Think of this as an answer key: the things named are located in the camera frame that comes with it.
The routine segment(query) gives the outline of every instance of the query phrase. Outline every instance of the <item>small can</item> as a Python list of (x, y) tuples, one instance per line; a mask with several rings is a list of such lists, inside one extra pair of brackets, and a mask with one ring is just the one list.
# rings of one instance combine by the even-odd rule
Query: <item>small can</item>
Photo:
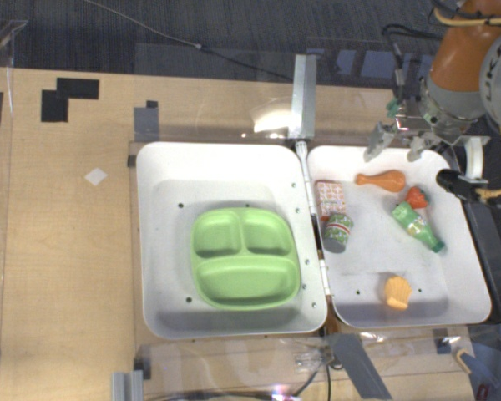
[(344, 252), (354, 223), (345, 214), (330, 216), (323, 233), (323, 247), (330, 252)]

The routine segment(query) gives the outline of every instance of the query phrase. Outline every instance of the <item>green plate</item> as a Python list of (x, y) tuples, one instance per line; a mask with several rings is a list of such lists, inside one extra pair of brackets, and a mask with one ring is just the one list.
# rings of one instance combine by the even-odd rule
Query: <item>green plate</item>
[(221, 309), (276, 307), (301, 285), (290, 227), (275, 212), (257, 208), (200, 215), (191, 233), (191, 266), (200, 296)]

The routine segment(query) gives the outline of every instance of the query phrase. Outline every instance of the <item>toy bottle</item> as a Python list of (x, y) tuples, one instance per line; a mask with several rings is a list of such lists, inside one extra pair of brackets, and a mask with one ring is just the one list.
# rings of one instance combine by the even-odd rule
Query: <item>toy bottle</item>
[(439, 252), (445, 246), (431, 230), (428, 223), (412, 209), (408, 202), (401, 202), (392, 211), (393, 217), (403, 226), (410, 236), (428, 245), (434, 252)]
[(404, 174), (399, 170), (388, 170), (377, 175), (358, 174), (355, 182), (358, 185), (374, 184), (384, 190), (397, 193), (404, 189), (406, 184)]

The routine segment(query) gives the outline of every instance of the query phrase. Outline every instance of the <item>green bottle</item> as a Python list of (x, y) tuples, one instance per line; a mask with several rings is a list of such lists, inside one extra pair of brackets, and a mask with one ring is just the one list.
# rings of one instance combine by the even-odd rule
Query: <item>green bottle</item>
[(431, 250), (439, 252), (445, 246), (431, 230), (428, 223), (415, 210), (412, 209), (408, 202), (401, 202), (395, 210), (392, 211), (393, 217), (401, 226), (407, 229), (410, 236), (415, 237), (421, 242), (425, 242)]

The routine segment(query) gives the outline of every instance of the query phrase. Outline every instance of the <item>orange toy food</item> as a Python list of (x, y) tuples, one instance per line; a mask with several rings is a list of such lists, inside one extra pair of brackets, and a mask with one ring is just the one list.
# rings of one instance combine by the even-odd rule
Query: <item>orange toy food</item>
[(404, 201), (408, 202), (413, 209), (425, 208), (428, 205), (427, 195), (419, 187), (412, 187)]
[(386, 281), (384, 294), (389, 307), (404, 311), (408, 308), (408, 298), (412, 294), (412, 288), (405, 278), (391, 277)]
[(397, 193), (404, 189), (406, 179), (400, 170), (387, 170), (377, 175), (358, 174), (355, 182), (358, 185), (374, 184), (382, 187), (384, 190)]

